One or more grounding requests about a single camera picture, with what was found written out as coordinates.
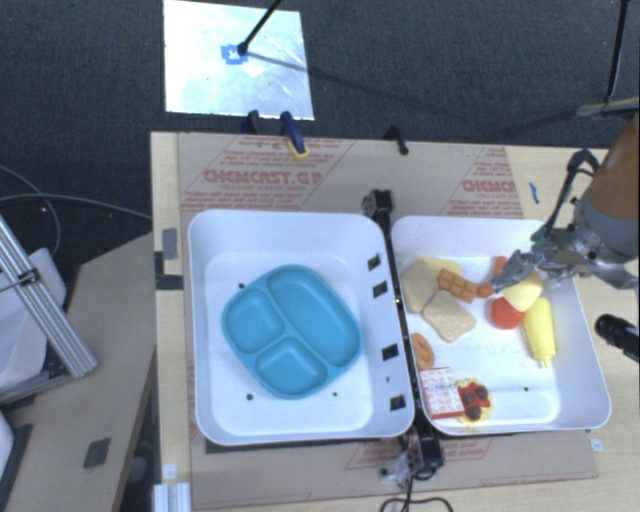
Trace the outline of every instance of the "blue mark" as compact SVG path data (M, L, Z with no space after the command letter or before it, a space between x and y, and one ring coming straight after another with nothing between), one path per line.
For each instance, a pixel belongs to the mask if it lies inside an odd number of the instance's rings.
M540 201L538 201L538 189L536 188L536 186L529 182L529 188L531 189L531 195L533 196L533 201L536 204L540 204Z
M248 55L240 55L238 53L238 45L235 44L222 45L220 47L220 54L224 61L231 66L242 64L249 60Z

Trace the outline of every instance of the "gray cable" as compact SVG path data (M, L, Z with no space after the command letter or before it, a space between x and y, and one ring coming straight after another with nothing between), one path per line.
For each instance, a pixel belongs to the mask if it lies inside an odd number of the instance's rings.
M40 190L33 183L31 183L27 178L25 178L24 176L21 176L17 172L9 169L8 167L5 167L4 165L0 164L0 171L4 172L5 174L8 174L12 178L15 178L20 183L23 183L34 192L38 194L42 194L42 190ZM46 199L44 199L44 204L46 204L47 207L49 208L49 211L51 212L51 216L53 217L53 222L56 225L56 242L53 246L53 250L51 251L51 257L55 257L55 255L58 253L58 250L60 249L60 243L62 242L62 226L60 225L60 217L58 217L58 212L53 207L53 205Z
M55 199L58 201L71 201L76 203L89 204L92 206L99 206L100 208L106 208L108 210L114 210L117 212L126 213L128 215L140 217L145 220L152 220L151 215L147 215L146 213L138 212L136 210L130 210L129 208L124 208L122 206L117 206L115 204L96 201L95 199L87 199L84 197L68 196L63 194L46 194L42 192L37 194L16 194L16 195L5 196L0 198L0 204L6 203L9 201L18 201L20 199Z

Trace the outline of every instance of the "black fabric backdrop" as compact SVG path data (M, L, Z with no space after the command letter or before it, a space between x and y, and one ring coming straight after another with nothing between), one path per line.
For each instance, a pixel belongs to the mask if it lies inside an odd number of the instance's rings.
M303 133L377 139L396 124L409 140L607 147L621 122L574 112L604 97L619 5L287 0L282 8L301 13L316 117ZM618 99L638 96L639 13L632 1ZM163 58L160 0L0 0L0 164L45 192L149 213L151 131L240 128L239 118L166 113ZM26 191L0 174L0 197ZM56 206L56 262L68 282L78 265L151 227ZM52 246L41 203L0 204L0 213L28 250Z

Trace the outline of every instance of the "toy food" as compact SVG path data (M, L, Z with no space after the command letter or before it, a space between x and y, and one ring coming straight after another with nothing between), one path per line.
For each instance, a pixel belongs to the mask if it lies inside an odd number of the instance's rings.
M420 313L425 304L438 291L438 282L424 259L416 259L400 276L407 310Z
M438 274L438 288L453 295L456 299L471 304L478 291L478 285L462 276L443 268Z
M504 297L498 297L491 303L491 320L499 329L515 329L523 318L524 313L514 308Z
M429 270L434 276L437 276L443 268L446 268L449 272L453 272L456 275L462 275L462 267L455 261L445 260L444 258L432 258L430 256L421 256L427 262Z
M433 368L433 364L435 362L433 349L422 334L414 332L411 335L411 346L413 347L413 353L416 356L418 370L430 370Z
M504 264L507 261L509 260L506 256L498 256L496 258L496 261L493 263L493 277L497 277L502 273L502 267L504 267ZM491 280L489 280L486 283L478 286L478 297L480 297L481 299L486 299L487 297L493 295L494 291L495 290L493 289L493 286L491 286Z
M431 419L454 418L464 414L464 406L450 368L420 372L420 385Z
M518 311L526 311L542 293L542 278L535 270L518 284L502 289L502 296Z
M549 361L556 355L553 318L549 301L544 297L538 298L524 314L522 323L527 338L529 338L533 357L542 361L545 368L549 368Z
M456 382L464 414L457 419L465 425L479 425L491 416L493 402L489 390L476 379Z
M476 319L465 311L453 296L438 290L429 304L422 310L424 318L445 341L457 340L476 325Z

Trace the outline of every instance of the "blue clamp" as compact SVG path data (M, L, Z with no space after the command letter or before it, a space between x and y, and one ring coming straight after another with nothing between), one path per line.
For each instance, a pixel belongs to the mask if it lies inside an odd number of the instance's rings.
M289 137L287 147L293 153L296 160L305 160L309 156L309 150L305 146L302 132L298 127L295 119L289 111L280 114L280 122L282 123L282 134Z
M248 55L240 55L238 52L238 45L235 44L222 45L220 47L220 55L227 64L232 66L242 64L249 60Z

